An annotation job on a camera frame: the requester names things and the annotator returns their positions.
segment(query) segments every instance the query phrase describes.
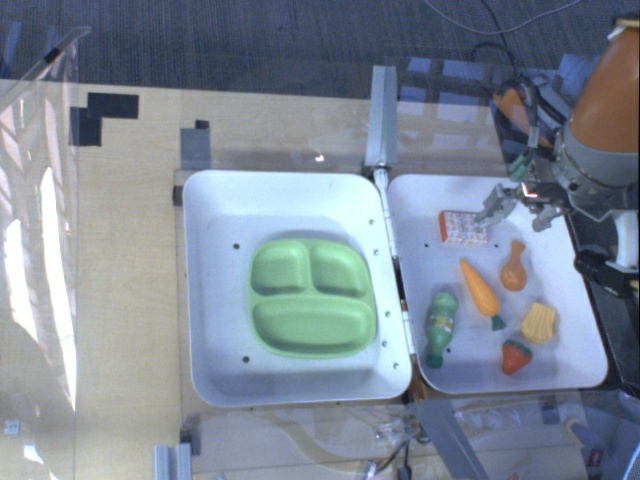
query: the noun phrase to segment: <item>toy bottle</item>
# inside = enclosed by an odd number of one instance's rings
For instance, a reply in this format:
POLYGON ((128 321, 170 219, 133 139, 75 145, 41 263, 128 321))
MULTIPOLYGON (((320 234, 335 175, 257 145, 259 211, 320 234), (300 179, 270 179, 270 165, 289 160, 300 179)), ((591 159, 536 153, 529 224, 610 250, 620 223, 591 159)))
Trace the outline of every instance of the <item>toy bottle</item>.
POLYGON ((431 310, 427 319, 427 366, 442 366, 442 351, 451 341, 453 333, 453 316, 458 309, 458 299, 447 292, 436 294, 431 302, 431 310))

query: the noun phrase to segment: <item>green plate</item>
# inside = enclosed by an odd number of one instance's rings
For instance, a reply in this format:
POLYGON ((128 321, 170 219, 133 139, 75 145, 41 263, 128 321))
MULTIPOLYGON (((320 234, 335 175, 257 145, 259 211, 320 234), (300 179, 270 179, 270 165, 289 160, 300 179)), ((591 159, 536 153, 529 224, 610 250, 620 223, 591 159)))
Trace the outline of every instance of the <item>green plate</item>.
POLYGON ((376 334, 369 269, 351 247, 328 240, 273 240, 249 269, 249 320, 276 354, 331 359, 364 349, 376 334))

